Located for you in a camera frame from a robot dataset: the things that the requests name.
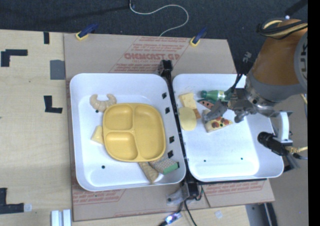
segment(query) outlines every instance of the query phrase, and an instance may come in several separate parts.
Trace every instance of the table surface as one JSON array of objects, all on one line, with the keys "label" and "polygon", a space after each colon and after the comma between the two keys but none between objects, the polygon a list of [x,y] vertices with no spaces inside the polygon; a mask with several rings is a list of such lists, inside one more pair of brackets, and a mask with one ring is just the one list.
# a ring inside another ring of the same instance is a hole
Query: table surface
[{"label": "table surface", "polygon": [[[0,225],[50,225],[52,210],[72,209],[65,80],[50,79],[50,61],[64,60],[62,33],[0,30],[0,50],[27,49],[11,56],[0,72],[0,187],[6,202],[30,203],[32,211],[0,215]],[[45,113],[44,95],[62,114]],[[198,225],[249,225],[244,205],[192,210]],[[73,225],[158,225],[166,213],[73,222]],[[186,211],[175,225],[192,225]]]}]

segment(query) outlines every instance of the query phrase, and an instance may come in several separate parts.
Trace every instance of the green bottle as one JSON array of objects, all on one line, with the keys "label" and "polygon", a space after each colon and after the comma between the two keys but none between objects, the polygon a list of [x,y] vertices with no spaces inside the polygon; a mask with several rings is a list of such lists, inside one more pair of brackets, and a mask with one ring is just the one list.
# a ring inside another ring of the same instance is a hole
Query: green bottle
[{"label": "green bottle", "polygon": [[218,91],[218,90],[213,90],[213,91],[201,91],[201,97],[202,98],[209,98],[214,100],[215,102],[220,99],[221,101],[227,101],[225,100],[225,92],[224,91]]}]

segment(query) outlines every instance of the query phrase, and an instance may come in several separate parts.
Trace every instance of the yellow divided plate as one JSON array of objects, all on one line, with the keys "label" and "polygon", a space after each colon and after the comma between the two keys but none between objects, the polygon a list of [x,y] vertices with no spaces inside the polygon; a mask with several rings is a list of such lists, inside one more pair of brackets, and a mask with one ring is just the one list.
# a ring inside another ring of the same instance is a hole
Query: yellow divided plate
[{"label": "yellow divided plate", "polygon": [[160,158],[166,149],[159,111],[142,103],[118,103],[103,114],[103,138],[108,154],[120,161],[144,162]]}]

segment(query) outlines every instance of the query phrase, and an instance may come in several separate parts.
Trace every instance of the cardboard box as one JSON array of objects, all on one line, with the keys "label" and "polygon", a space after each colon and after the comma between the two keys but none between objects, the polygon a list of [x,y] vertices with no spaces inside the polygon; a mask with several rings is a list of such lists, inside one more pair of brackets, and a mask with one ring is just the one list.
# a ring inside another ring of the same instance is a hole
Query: cardboard box
[{"label": "cardboard box", "polygon": [[[172,76],[183,73],[236,73],[226,40],[201,40],[197,47],[188,38],[89,35],[78,41],[64,35],[66,91],[72,172],[73,219],[88,220],[159,212],[172,212],[166,195],[180,184],[90,192],[75,178],[69,83],[79,73],[154,73],[161,60],[171,60]],[[190,209],[221,207],[274,200],[269,180],[204,185],[204,194]]]}]

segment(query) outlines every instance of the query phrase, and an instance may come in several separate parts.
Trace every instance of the white tray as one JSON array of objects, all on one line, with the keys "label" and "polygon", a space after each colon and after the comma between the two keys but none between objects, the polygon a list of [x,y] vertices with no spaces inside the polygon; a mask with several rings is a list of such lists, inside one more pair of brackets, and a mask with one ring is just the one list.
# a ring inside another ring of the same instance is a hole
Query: white tray
[{"label": "white tray", "polygon": [[[179,95],[193,92],[194,99],[201,99],[202,90],[227,90],[236,75],[181,74],[174,78],[173,89],[177,108],[182,106]],[[237,87],[245,84],[243,76]],[[206,109],[197,102],[199,113]],[[206,132],[198,119],[195,130],[182,129],[182,137],[191,174],[203,182],[272,178],[282,174],[283,160],[258,143],[260,132],[273,132],[271,122],[260,114],[249,115],[234,123],[235,114],[228,110],[224,115],[233,121],[226,128]]]},{"label": "white tray", "polygon": [[[151,184],[135,162],[112,159],[105,147],[91,140],[97,125],[102,125],[103,113],[96,113],[89,103],[92,94],[107,100],[113,94],[117,103],[145,103],[160,112],[166,136],[165,154],[179,163],[175,171],[161,175]],[[99,191],[178,183],[186,174],[175,117],[167,83],[154,74],[79,74],[70,82],[70,99],[75,154],[75,171],[79,184],[86,190]]]}]

